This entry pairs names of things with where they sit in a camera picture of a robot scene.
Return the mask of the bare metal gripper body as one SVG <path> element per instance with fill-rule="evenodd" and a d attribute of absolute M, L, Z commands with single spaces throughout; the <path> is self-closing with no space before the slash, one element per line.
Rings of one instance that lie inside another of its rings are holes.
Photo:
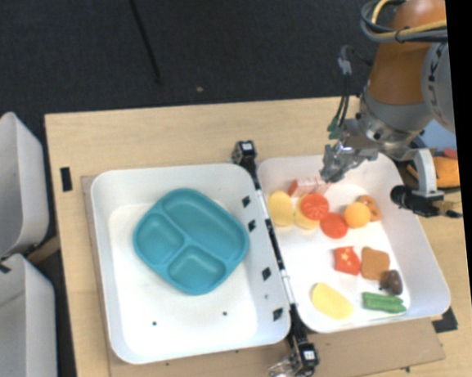
<path fill-rule="evenodd" d="M 396 161 L 408 160 L 418 133 L 419 130 L 401 131 L 370 115 L 346 119 L 339 126 L 341 165 L 358 166 L 376 160 L 379 154 Z"/>

